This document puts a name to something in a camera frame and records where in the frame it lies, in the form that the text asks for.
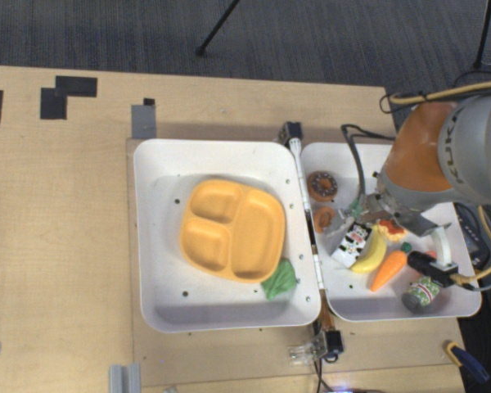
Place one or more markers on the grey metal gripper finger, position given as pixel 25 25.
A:
pixel 340 227
pixel 369 218

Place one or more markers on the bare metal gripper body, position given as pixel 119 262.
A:
pixel 382 209

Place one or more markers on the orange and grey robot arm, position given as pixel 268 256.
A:
pixel 466 154

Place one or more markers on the white cow print carton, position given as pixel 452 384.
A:
pixel 352 246

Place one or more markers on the small orange toy pretzel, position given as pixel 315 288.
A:
pixel 320 219

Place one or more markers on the toy pizza slice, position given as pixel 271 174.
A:
pixel 393 229

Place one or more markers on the yellow banana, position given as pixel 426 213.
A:
pixel 372 256

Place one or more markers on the thin black and white rod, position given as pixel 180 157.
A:
pixel 307 203

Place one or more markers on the chocolate sprinkled doughnut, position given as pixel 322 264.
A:
pixel 322 186

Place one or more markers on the orange carrot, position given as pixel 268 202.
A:
pixel 388 270

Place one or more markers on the red sausage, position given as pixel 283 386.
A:
pixel 431 254

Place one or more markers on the white plastic tray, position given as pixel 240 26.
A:
pixel 163 227
pixel 352 297

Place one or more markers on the green toy lettuce leaf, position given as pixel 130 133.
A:
pixel 280 283

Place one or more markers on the orange divided plate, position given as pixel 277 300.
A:
pixel 253 231

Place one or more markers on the green and grey can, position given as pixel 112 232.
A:
pixel 421 295

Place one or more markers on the black cylinder on white bracket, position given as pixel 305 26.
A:
pixel 442 270

